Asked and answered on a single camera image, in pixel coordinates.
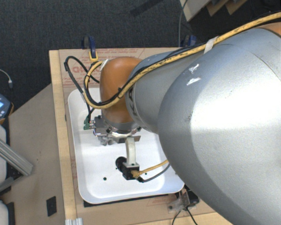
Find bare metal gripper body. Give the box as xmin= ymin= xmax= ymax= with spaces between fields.
xmin=91 ymin=112 xmax=143 ymax=147

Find black block with thin wires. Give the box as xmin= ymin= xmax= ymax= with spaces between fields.
xmin=181 ymin=183 xmax=201 ymax=209

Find brown cardboard board, red print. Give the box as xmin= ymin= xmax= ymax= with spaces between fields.
xmin=58 ymin=40 xmax=231 ymax=225

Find white plastic tray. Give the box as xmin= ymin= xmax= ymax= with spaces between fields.
xmin=67 ymin=82 xmax=186 ymax=206

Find black cylinder on white bracket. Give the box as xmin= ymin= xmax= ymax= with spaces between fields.
xmin=114 ymin=137 xmax=141 ymax=181

